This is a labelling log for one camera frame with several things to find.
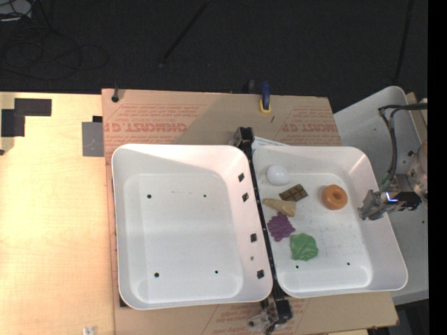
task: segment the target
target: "white tray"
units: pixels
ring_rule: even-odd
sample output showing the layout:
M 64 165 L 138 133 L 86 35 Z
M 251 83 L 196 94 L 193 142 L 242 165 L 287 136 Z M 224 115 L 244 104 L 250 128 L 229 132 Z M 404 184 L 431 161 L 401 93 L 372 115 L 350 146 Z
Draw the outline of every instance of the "white tray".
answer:
M 272 164 L 291 174 L 286 186 L 273 186 L 266 178 Z M 270 237 L 278 281 L 292 297 L 316 297 L 353 292 L 402 289 L 407 272 L 388 215 L 362 221 L 357 208 L 369 189 L 378 190 L 372 166 L 364 153 L 353 147 L 273 147 L 254 153 L 258 187 L 263 198 L 301 184 L 308 196 L 297 202 L 295 217 L 289 218 L 294 234 L 307 233 L 319 252 L 308 261 L 291 258 L 289 238 L 276 242 Z M 321 191 L 337 184 L 348 194 L 348 204 L 331 211 L 321 202 Z M 277 211 L 263 205 L 265 221 Z
M 242 151 L 128 144 L 114 152 L 112 171 L 119 291 L 130 307 L 269 295 L 272 275 Z

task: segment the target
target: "cable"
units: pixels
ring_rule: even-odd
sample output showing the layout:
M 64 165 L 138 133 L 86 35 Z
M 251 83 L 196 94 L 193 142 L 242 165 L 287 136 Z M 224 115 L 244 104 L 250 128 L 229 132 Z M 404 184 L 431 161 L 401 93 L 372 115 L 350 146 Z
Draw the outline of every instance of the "cable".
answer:
M 44 0 L 27 0 L 31 7 L 26 13 L 16 11 L 14 1 L 3 3 L 2 6 L 9 5 L 12 12 L 0 15 L 0 18 L 3 17 L 0 20 L 1 74 L 56 81 L 71 77 L 80 70 L 94 70 L 109 63 L 109 54 L 100 45 L 80 45 L 70 36 L 57 31 L 48 19 Z M 39 15 L 43 22 L 37 21 Z M 2 24 L 4 20 L 11 23 Z
M 384 107 L 379 108 L 379 114 L 381 118 L 385 121 L 387 129 L 390 132 L 391 147 L 392 147 L 390 167 L 387 170 L 386 180 L 382 179 L 381 181 L 382 184 L 388 184 L 390 181 L 392 181 L 396 174 L 397 169 L 397 140 L 396 140 L 395 122 L 394 122 L 395 114 L 400 110 L 425 110 L 427 108 L 428 103 L 418 103 L 410 105 L 386 105 Z M 393 109 L 389 119 L 386 119 L 385 115 L 385 110 L 387 109 Z

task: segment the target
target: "cardboard sheet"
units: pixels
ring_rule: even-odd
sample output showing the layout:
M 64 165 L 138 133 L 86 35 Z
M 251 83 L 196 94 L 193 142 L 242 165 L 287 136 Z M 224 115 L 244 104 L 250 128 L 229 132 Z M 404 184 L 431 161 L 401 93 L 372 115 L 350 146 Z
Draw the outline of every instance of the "cardboard sheet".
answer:
M 261 312 L 259 303 L 150 311 L 119 305 L 111 156 L 128 143 L 228 144 L 241 126 L 252 127 L 257 137 L 289 145 L 340 145 L 328 99 L 271 96 L 272 111 L 262 114 L 258 95 L 119 90 L 114 103 L 113 93 L 113 89 L 102 91 L 116 334 L 259 334 L 247 327 L 247 320 Z M 275 334 L 340 332 L 398 321 L 388 292 L 290 301 L 293 319 Z

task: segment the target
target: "black tape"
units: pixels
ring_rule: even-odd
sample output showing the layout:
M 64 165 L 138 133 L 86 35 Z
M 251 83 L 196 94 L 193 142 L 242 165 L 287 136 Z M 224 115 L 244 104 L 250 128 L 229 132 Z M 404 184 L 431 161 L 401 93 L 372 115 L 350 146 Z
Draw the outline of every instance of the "black tape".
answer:
M 15 115 L 25 117 L 51 117 L 51 99 L 15 98 Z
M 15 115 L 14 109 L 1 110 L 1 136 L 24 137 L 25 117 Z

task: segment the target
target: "black cable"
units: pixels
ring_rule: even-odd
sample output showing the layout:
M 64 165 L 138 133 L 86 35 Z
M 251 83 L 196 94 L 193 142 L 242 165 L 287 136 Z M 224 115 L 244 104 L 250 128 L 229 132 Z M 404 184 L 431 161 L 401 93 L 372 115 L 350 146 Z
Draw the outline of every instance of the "black cable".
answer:
M 100 45 L 80 45 L 70 36 L 57 31 L 51 25 L 41 0 L 37 1 L 40 7 L 38 11 L 35 10 L 36 0 L 28 1 L 31 8 L 26 14 L 14 9 L 12 4 L 14 1 L 9 0 L 6 3 L 13 10 L 8 16 L 20 17 L 20 19 L 4 24 L 0 22 L 1 36 L 5 40 L 3 46 L 0 45 L 1 73 L 12 73 L 35 80 L 55 81 L 71 77 L 79 70 L 94 70 L 109 63 L 109 54 Z M 33 19 L 31 19 L 28 14 L 33 9 Z M 44 24 L 36 22 L 37 12 L 43 16 Z M 89 59 L 85 57 L 94 54 L 99 62 L 86 66 L 85 62 Z
M 196 23 L 197 19 L 200 17 L 200 15 L 203 14 L 203 11 L 205 11 L 208 4 L 211 2 L 211 0 L 205 0 L 200 8 L 197 10 L 197 12 L 194 14 L 194 16 L 191 18 L 191 20 L 188 22 L 188 24 L 185 26 L 183 31 L 180 33 L 180 35 L 175 39 L 174 43 L 168 48 L 168 50 L 164 53 L 164 55 L 161 57 L 161 60 L 159 62 L 160 66 L 164 66 L 166 63 L 166 60 L 168 57 L 174 52 L 174 49 L 179 45 L 180 42 L 182 42 L 183 38 L 186 36 L 188 31 L 191 29 L 191 27 Z
M 392 147 L 392 154 L 391 154 L 391 162 L 390 166 L 387 170 L 387 173 L 389 174 L 388 179 L 393 180 L 396 169 L 397 169 L 397 140 L 396 140 L 396 134 L 395 134 L 395 125 L 394 125 L 394 116 L 397 112 L 400 110 L 425 110 L 428 108 L 428 103 L 418 103 L 418 104 L 410 104 L 410 105 L 386 105 L 384 107 L 379 108 L 379 114 L 381 118 L 385 121 L 385 124 L 387 126 L 388 131 L 390 132 L 390 138 L 391 138 L 391 147 Z M 393 111 L 390 114 L 389 120 L 386 119 L 385 110 L 387 109 L 393 109 Z
M 405 46 L 410 27 L 410 21 L 411 18 L 413 17 L 413 6 L 414 6 L 414 0 L 409 0 L 408 7 L 406 8 L 404 32 L 402 33 L 402 42 L 400 44 L 400 52 L 399 57 L 397 59 L 397 66 L 394 74 L 393 84 L 398 84 L 399 82 L 400 70 L 402 69 L 402 62 L 404 61 Z

